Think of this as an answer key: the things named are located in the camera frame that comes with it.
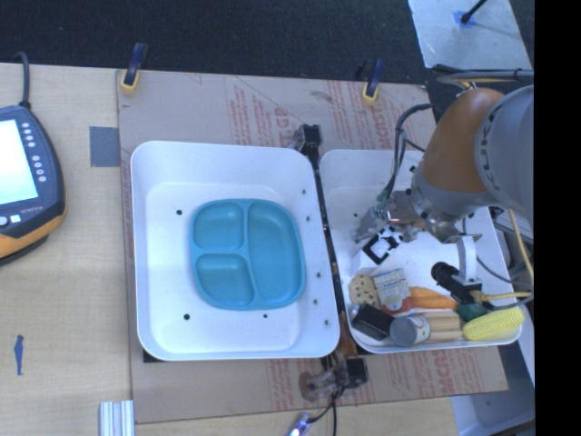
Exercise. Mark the dark green vegetable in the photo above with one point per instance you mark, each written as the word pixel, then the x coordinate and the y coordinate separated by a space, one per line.
pixel 471 310

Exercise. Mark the yellow corn cob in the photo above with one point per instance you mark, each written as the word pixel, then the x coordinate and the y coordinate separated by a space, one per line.
pixel 492 323

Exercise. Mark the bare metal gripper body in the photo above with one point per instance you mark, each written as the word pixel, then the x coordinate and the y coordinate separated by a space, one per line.
pixel 420 214

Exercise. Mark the white and yellow carton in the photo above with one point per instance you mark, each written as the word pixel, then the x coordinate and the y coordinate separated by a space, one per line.
pixel 391 286

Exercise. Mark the orange carrot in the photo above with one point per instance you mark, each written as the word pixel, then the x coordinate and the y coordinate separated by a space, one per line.
pixel 431 298

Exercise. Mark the thin black and white rod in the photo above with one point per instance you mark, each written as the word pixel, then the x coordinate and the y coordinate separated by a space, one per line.
pixel 327 239

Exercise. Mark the brown cardboard board red print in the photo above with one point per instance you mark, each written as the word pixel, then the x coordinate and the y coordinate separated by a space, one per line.
pixel 204 107

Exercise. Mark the blue divided plate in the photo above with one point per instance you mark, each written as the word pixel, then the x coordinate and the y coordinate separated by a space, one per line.
pixel 272 252

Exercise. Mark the tan dotted biscuit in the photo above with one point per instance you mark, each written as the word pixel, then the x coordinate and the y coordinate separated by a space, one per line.
pixel 362 290

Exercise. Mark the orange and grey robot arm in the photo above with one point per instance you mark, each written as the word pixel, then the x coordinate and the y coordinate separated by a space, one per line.
pixel 458 139

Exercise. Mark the white plastic tray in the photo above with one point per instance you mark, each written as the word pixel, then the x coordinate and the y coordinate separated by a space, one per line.
pixel 345 189
pixel 163 243

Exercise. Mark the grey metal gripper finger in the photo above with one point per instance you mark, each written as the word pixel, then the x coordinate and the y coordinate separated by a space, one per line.
pixel 401 235
pixel 368 225

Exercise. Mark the black box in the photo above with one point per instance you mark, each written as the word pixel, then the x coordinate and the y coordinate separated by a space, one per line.
pixel 372 321

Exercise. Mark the beige bread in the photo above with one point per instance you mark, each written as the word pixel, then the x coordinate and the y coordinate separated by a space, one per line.
pixel 445 325

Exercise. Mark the grey can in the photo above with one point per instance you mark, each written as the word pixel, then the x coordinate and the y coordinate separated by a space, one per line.
pixel 406 330

